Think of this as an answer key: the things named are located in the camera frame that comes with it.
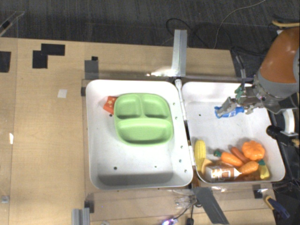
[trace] plywood surface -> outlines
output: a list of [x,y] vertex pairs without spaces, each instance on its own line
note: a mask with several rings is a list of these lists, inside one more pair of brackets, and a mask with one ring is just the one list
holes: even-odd
[[[41,43],[65,44],[66,54],[49,56],[48,69],[32,69],[32,51],[40,50]],[[29,39],[19,39],[17,44],[9,225],[69,225],[71,210],[83,208],[86,196],[80,94],[84,60],[97,56],[100,72],[144,74],[161,66],[170,66],[172,48]],[[230,53],[188,49],[187,73],[234,77]],[[66,98],[57,97],[60,89],[67,90]],[[112,204],[116,200],[111,199],[109,193],[99,193],[99,196],[110,206],[108,218],[111,225],[156,225],[165,216],[176,212],[172,210],[160,217],[136,214],[136,218],[118,220],[112,217],[115,209]],[[168,202],[163,196],[161,200],[144,201],[152,205],[154,201],[161,204]],[[260,210],[245,207],[246,210],[233,211],[233,201],[236,203],[238,199],[232,200],[229,208],[225,203],[221,204],[232,224],[245,224],[246,220],[252,222],[247,224],[255,224],[253,215],[258,213],[264,214],[264,224],[274,224],[272,212],[263,205]],[[126,210],[134,208],[125,195],[122,204],[128,204]],[[179,224],[185,224],[185,220],[180,220]],[[203,211],[195,211],[195,224],[209,224]]]

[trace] orange carrot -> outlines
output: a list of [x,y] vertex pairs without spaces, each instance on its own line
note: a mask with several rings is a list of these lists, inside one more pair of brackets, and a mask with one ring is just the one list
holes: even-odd
[[230,151],[233,155],[235,155],[237,158],[239,158],[243,163],[246,164],[247,162],[250,162],[250,159],[246,158],[244,156],[244,154],[242,154],[238,148],[232,147]]
[[242,167],[240,167],[238,169],[238,171],[242,175],[248,175],[248,174],[255,172],[257,169],[258,169],[258,163],[255,161],[250,161],[250,162],[246,163],[245,165],[243,165]]
[[216,150],[214,152],[214,156],[216,157],[221,157],[221,160],[225,163],[229,163],[233,166],[236,166],[236,167],[240,167],[240,166],[243,166],[244,163],[238,159],[236,156],[234,156],[233,154],[229,153],[229,152],[220,152],[218,150]]

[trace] toy kitchen sink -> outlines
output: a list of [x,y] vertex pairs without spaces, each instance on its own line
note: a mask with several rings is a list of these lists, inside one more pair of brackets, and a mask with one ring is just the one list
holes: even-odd
[[[236,83],[221,82],[183,85],[191,142],[204,140],[206,157],[216,160],[214,150],[256,140],[266,150],[270,177],[252,183],[279,181],[285,167],[276,140],[265,132],[270,125],[267,110],[222,119],[214,114],[214,106],[234,95],[237,87]],[[103,109],[109,96],[120,97],[114,115]],[[157,114],[153,113],[155,106],[160,111]],[[86,87],[86,111],[90,180],[96,188],[180,188],[191,182],[194,156],[188,146],[179,93],[172,83],[93,80]],[[149,129],[150,136],[137,136],[137,129]],[[201,175],[199,178],[209,183]]]

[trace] black tape square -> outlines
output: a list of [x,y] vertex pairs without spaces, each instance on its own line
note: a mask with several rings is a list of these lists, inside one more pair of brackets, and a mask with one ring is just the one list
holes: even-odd
[[42,55],[41,51],[33,51],[32,68],[48,68],[48,57]]
[[65,45],[42,43],[42,55],[65,56]]
[[0,73],[8,73],[10,68],[11,52],[0,52]]

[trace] toy carrot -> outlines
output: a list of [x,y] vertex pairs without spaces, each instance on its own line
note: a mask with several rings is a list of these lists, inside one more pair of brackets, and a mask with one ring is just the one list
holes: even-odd
[[250,162],[250,159],[246,158],[246,157],[240,152],[240,150],[239,150],[238,148],[232,147],[232,148],[230,149],[230,152],[231,152],[234,156],[236,156],[238,159],[240,159],[243,163],[246,164],[247,162]]
[[229,153],[229,152],[220,152],[218,150],[216,150],[214,152],[214,156],[216,157],[221,157],[221,160],[225,163],[229,163],[233,166],[236,166],[236,167],[240,167],[240,166],[243,166],[244,163],[238,159],[236,156],[234,156],[233,154]]
[[240,167],[238,169],[238,171],[242,175],[248,175],[248,174],[254,173],[255,171],[257,171],[257,169],[258,169],[258,163],[255,161],[250,161],[250,162],[246,163],[245,165],[243,165],[242,167]]
[[250,160],[260,160],[263,159],[265,149],[263,146],[256,141],[244,142],[242,146],[242,152],[244,156]]

